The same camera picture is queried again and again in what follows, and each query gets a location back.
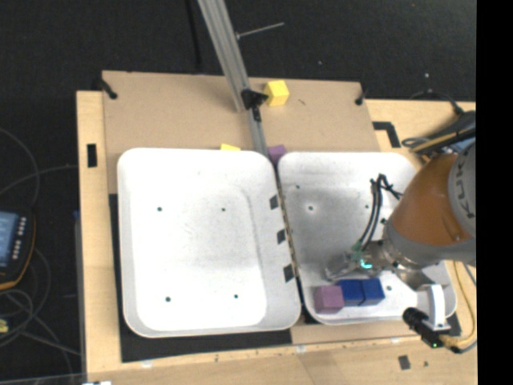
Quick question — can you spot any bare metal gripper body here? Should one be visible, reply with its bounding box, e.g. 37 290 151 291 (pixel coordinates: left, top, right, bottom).
325 239 434 291

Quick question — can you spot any blue cube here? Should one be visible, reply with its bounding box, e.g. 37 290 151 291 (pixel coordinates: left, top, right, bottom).
337 279 366 306
360 278 386 306

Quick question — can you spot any purple cube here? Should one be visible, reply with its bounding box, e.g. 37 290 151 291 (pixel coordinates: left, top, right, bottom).
313 285 346 314
267 144 288 164

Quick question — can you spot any white plastic tray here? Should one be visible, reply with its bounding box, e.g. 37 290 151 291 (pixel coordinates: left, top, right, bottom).
276 151 458 326
116 147 303 338

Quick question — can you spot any brown cardboard board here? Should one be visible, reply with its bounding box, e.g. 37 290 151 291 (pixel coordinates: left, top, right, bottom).
101 69 422 347

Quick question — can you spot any black cylinder on white bracket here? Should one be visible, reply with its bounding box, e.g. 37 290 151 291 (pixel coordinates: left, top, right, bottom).
402 282 453 349

